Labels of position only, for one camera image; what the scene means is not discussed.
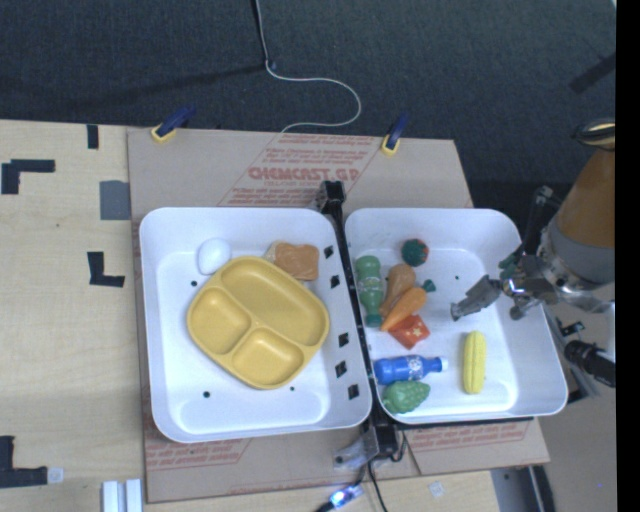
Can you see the brown toast slice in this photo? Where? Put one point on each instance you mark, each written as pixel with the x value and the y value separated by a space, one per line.
pixel 297 260

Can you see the red carton with star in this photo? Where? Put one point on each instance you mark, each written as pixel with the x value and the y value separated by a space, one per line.
pixel 411 332

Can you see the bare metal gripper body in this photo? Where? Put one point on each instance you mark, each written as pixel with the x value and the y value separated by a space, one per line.
pixel 537 282

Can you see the thin black rod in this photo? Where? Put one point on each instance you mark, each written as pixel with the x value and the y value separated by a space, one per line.
pixel 354 295

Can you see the white plastic tray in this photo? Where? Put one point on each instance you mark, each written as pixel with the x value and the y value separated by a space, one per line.
pixel 250 415
pixel 520 360

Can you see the green and red round vegetable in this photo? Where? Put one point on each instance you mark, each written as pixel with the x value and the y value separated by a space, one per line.
pixel 415 252

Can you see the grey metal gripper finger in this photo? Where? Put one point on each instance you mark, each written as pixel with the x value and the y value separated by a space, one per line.
pixel 475 297
pixel 522 306

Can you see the brown cardboard board, red print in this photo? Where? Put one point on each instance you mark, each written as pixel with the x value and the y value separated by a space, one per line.
pixel 200 170

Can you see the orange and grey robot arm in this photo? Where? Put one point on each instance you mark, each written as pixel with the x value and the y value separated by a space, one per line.
pixel 587 210

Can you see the green grapes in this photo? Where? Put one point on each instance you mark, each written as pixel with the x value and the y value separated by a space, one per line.
pixel 406 396

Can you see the black cylinder on white bracket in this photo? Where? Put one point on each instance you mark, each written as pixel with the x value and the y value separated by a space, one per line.
pixel 590 361

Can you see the blue bottle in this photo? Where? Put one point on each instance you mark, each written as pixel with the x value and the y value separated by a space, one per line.
pixel 400 369

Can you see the yellow divided plate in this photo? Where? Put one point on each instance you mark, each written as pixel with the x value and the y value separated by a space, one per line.
pixel 260 320

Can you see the white egg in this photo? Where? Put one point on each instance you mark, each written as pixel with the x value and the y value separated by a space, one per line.
pixel 214 255

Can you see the orange carrot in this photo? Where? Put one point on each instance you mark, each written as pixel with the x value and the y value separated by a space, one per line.
pixel 405 307

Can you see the green bottle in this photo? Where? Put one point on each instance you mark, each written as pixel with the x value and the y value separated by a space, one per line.
pixel 369 285

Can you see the yellow corn cob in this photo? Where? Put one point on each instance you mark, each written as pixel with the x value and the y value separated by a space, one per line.
pixel 474 362

